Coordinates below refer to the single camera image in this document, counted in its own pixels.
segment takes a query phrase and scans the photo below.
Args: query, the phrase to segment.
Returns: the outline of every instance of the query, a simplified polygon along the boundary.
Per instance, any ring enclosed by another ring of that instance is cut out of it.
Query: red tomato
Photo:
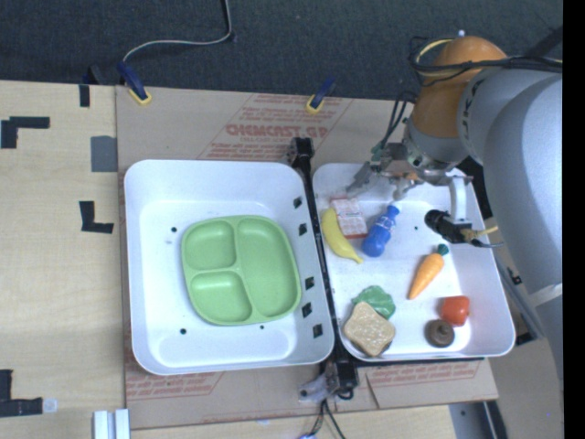
[[[445,297],[441,308],[441,319],[450,324],[461,327],[465,324],[469,315],[469,297],[451,296]]]

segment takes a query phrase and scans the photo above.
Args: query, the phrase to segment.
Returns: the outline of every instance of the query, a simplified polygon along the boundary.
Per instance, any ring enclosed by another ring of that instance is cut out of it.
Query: blue cable clip
[[[308,113],[312,113],[312,114],[315,114],[315,113],[318,113],[319,111],[321,111],[321,108],[323,107],[324,97],[331,94],[334,89],[335,89],[335,78],[332,78],[332,77],[327,78],[327,80],[325,80],[323,85],[321,85],[321,88],[319,88],[319,91],[316,92],[313,96],[311,96],[309,98],[309,101],[307,101],[306,105],[304,106],[305,110]]]
[[[116,69],[126,84],[130,87],[129,93],[139,104],[146,105],[153,99],[150,93],[144,88],[140,78],[138,78],[138,75],[130,65],[126,65],[123,61],[118,62]]]

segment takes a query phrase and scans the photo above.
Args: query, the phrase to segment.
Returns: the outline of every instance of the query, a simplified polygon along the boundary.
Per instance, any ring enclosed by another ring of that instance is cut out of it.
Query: bread slice
[[[357,303],[343,327],[344,335],[360,350],[379,356],[396,335],[396,328],[366,302]]]

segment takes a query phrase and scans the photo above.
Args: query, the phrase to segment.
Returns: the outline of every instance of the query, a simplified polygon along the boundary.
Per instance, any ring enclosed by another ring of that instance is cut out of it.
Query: toy banana
[[[341,232],[339,223],[337,222],[337,213],[335,213],[335,209],[330,208],[325,210],[321,217],[321,225],[325,240],[335,254],[347,259],[353,259],[357,263],[364,261],[364,259],[356,254],[351,243],[347,240],[346,236],[344,236],[343,232]]]

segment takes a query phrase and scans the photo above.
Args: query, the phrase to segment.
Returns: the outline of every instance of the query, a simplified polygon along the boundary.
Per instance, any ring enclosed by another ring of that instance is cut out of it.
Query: green plate
[[[195,223],[183,234],[181,258],[191,304],[213,324],[268,322],[290,314],[301,300],[291,244],[271,219]]]

